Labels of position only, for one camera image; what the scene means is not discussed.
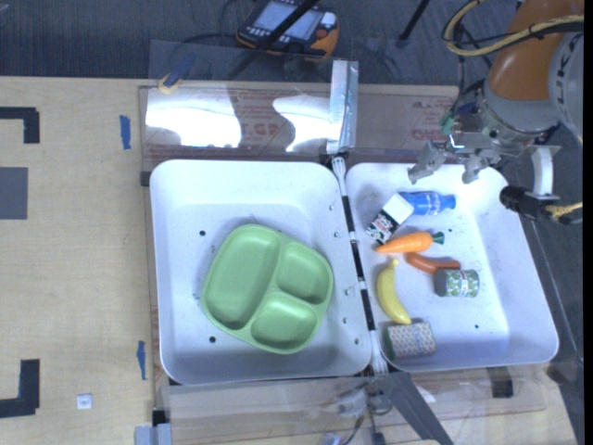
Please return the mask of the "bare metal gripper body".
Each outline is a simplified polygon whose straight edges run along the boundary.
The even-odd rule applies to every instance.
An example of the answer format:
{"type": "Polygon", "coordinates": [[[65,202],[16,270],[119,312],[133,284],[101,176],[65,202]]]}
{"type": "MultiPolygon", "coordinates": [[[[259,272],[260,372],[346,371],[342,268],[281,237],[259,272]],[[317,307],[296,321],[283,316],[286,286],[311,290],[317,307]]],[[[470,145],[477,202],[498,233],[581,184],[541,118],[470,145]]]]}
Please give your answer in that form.
{"type": "Polygon", "coordinates": [[[491,161],[518,156],[533,142],[533,135],[520,131],[487,111],[464,112],[444,120],[446,147],[460,155],[491,161]]]}

